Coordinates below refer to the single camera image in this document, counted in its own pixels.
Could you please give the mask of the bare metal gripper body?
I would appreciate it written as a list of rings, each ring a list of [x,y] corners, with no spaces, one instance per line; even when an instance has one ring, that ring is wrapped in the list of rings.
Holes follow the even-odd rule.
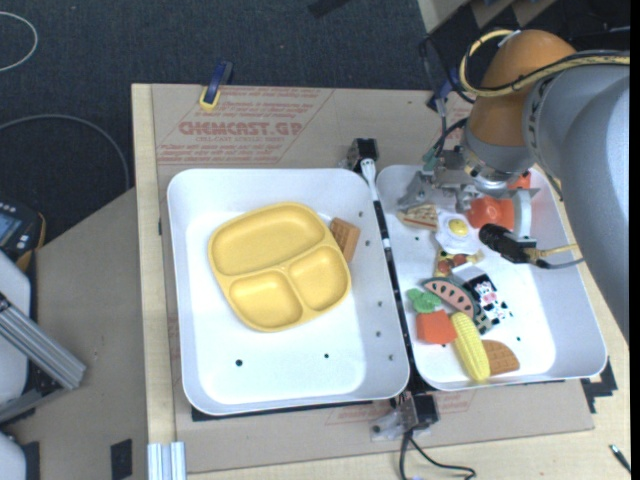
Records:
[[[517,172],[491,167],[467,148],[431,149],[424,155],[424,170],[434,187],[489,196],[500,196],[518,178]]]

